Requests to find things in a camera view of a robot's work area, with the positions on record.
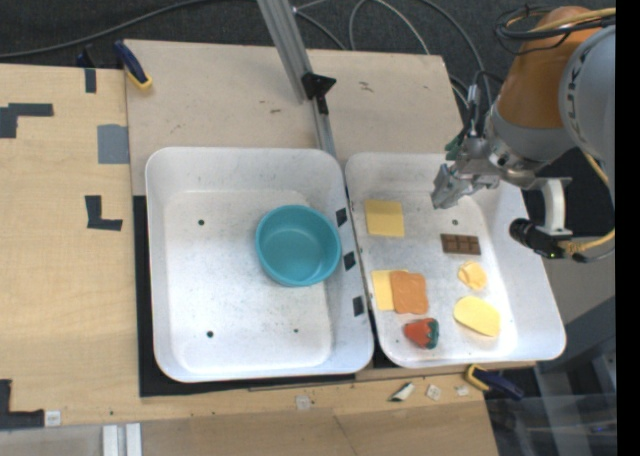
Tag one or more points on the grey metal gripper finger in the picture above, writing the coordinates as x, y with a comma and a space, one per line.
460, 190
441, 189

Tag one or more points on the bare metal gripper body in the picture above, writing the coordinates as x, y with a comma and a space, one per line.
477, 164

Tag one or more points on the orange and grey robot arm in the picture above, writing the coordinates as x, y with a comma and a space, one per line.
532, 94

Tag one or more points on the brown chocolate bar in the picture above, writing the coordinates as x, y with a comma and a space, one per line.
460, 244

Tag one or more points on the yellow cheese slice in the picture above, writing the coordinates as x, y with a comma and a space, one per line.
384, 218
381, 290

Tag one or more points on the small yellow butter piece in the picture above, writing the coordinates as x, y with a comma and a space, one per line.
473, 275

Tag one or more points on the white plastic tray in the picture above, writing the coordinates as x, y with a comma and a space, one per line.
440, 294
225, 269

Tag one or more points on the orange bread slice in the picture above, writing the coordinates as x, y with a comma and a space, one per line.
410, 293

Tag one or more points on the yellow oval slice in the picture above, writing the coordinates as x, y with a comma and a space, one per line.
476, 316

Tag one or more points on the red strawberry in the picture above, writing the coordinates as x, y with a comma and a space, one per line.
419, 332

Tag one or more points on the blue bowl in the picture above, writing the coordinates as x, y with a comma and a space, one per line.
297, 249

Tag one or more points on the pale wood board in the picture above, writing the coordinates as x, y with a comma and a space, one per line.
225, 94

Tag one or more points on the black cylinder on white bracket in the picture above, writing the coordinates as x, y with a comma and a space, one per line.
542, 236

